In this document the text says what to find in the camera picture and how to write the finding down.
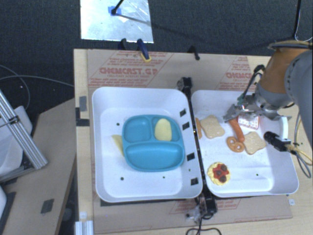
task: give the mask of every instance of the black pole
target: black pole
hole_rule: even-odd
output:
[[[112,14],[112,15],[115,15],[115,14],[116,14],[117,9],[119,8],[119,6],[122,4],[123,1],[124,1],[124,0],[120,0],[120,1],[118,2],[117,6],[111,11],[111,14]]]
[[[297,33],[297,29],[298,29],[298,25],[299,25],[301,1],[302,0],[298,0],[297,12],[295,15],[294,29],[293,29],[293,35],[292,35],[294,38],[295,38],[295,35]]]

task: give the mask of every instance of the red topping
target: red topping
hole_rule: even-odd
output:
[[[217,178],[220,182],[225,183],[226,175],[229,174],[227,166],[224,164],[218,164],[217,167],[213,168],[214,178]]]

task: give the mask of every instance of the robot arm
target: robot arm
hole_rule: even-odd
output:
[[[285,41],[270,45],[275,49],[266,68],[257,67],[248,87],[259,70],[262,78],[255,93],[246,95],[248,88],[224,116],[227,122],[239,114],[266,116],[278,120],[277,111],[291,102],[299,106],[299,112],[312,147],[312,44],[299,41]]]

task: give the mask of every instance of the blue plate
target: blue plate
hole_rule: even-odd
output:
[[[157,122],[165,118],[171,124],[172,140],[159,141],[154,131]],[[129,166],[140,171],[167,171],[179,167],[185,150],[177,123],[162,115],[139,115],[129,118],[122,133],[123,150]]]

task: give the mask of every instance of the toy cookie with red topping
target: toy cookie with red topping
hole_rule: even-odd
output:
[[[221,162],[212,164],[207,170],[207,175],[218,186],[225,185],[230,179],[230,172],[227,166]]]

